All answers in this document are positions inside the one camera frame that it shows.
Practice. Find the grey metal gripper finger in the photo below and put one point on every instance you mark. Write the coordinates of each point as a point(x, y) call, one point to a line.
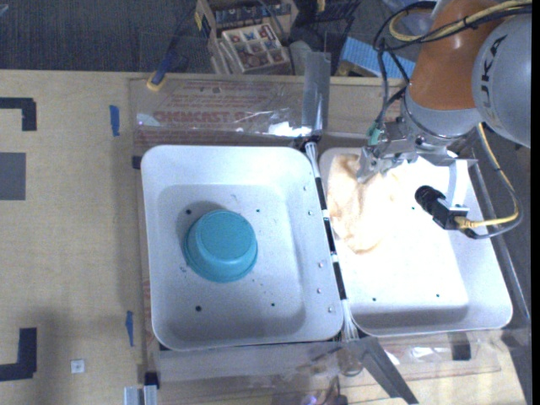
point(367, 166)
point(392, 163)

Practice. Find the teal bowl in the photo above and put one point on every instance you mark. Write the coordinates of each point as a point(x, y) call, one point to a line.
point(221, 246)

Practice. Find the black cylinder on white bracket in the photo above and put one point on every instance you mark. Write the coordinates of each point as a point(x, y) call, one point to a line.
point(441, 209)

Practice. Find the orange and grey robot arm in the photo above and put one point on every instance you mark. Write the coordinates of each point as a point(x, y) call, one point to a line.
point(447, 74)

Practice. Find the pale yellow cloth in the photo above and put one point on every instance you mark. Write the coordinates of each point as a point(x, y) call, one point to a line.
point(358, 217)

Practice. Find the white plastic tray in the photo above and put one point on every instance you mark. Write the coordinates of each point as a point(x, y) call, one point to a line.
point(413, 277)
point(270, 251)

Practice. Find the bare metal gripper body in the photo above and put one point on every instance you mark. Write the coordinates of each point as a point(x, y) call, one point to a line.
point(398, 139)

